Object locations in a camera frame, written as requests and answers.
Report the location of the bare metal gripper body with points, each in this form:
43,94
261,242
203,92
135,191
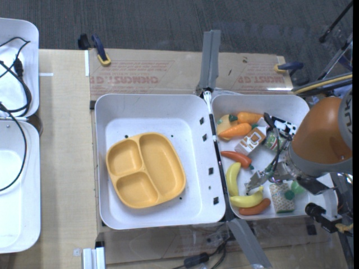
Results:
281,172

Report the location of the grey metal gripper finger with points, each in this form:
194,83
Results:
252,184
258,176

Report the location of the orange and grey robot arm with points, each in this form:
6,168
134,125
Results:
317,133

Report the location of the yellow banana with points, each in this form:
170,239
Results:
232,178
248,200

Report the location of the orange sausage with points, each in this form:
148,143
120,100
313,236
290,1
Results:
255,209

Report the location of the red-orange carrot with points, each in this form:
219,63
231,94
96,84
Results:
237,157

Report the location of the patterned carton with green cap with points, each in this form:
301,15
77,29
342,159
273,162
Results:
280,202

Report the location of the green and white can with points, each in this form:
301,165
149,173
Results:
273,141

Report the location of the orange and white carton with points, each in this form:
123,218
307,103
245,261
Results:
251,141

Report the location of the black and white carton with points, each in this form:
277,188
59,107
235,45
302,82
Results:
286,126

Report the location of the orange carrot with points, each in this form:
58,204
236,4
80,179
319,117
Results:
235,131
248,117

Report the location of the thin black and white rod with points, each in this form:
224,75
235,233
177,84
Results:
216,139

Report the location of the yellow toy fruit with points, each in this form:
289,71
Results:
223,123

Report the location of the white plastic tray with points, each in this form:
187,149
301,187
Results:
11,88
280,105
14,206
157,108

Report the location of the yellow divided plate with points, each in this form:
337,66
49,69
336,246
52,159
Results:
146,169

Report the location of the brown cardboard board red print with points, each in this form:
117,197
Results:
157,74

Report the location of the black cylinder on white bracket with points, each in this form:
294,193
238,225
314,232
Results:
322,214

